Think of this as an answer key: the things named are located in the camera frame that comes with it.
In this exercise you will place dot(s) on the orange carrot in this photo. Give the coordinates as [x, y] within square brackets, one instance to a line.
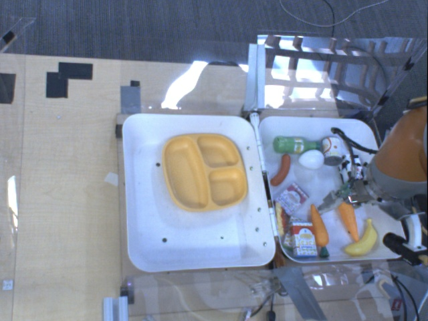
[348, 217]
[319, 227]

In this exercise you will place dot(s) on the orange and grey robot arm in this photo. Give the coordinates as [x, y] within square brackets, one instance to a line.
[404, 145]

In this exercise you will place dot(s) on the yellow and red pizza slice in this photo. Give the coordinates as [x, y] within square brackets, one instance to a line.
[281, 217]

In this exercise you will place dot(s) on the red and white packet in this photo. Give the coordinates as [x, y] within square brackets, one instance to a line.
[291, 198]

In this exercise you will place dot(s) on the black and white carton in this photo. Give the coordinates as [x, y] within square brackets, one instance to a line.
[349, 169]

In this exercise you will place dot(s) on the red sausage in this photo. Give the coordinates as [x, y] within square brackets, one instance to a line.
[282, 170]

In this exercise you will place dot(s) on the yellow divided plate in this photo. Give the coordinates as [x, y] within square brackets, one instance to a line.
[187, 172]

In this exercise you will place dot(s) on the black cylinder on white bracket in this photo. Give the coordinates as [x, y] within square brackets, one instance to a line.
[401, 246]

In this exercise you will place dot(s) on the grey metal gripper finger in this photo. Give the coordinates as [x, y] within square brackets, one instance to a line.
[329, 202]

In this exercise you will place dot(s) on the green bottle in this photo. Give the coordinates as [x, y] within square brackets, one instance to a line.
[291, 144]

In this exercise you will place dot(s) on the white egg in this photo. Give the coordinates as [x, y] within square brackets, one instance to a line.
[311, 159]

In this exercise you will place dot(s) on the red and yellow carton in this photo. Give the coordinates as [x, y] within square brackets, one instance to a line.
[304, 237]

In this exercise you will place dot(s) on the yellow banana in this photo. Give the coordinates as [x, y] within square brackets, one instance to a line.
[366, 241]

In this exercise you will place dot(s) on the white plastic tray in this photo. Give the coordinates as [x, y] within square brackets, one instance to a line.
[200, 246]
[321, 186]

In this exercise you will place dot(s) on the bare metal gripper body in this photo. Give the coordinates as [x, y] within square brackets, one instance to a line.
[359, 192]

